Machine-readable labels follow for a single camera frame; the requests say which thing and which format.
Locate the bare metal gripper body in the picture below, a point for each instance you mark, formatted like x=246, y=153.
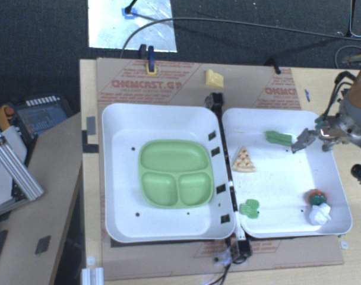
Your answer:
x=343, y=134

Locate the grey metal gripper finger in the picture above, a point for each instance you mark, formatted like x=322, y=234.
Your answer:
x=302, y=142
x=327, y=146

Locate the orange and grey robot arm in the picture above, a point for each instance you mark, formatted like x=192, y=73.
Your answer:
x=360, y=93

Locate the green toy pea pod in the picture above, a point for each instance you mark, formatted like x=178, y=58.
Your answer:
x=277, y=137

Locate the white plastic tray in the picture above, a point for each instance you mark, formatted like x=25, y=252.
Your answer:
x=281, y=177
x=168, y=120

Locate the red and green toy vegetable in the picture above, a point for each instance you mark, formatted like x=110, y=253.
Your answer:
x=316, y=197

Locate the toy pizza slice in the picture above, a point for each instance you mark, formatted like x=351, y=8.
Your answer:
x=243, y=162

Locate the thin black and white rod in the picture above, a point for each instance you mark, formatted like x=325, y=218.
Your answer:
x=227, y=156

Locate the green toy broccoli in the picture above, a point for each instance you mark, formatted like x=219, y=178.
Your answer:
x=249, y=208

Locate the yellow toy cheese wedge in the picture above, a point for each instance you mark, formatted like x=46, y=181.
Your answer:
x=213, y=79

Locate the green divided plate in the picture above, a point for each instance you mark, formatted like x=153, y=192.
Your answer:
x=174, y=159

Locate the brown cardboard board, red print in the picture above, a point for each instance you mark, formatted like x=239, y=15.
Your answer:
x=180, y=79

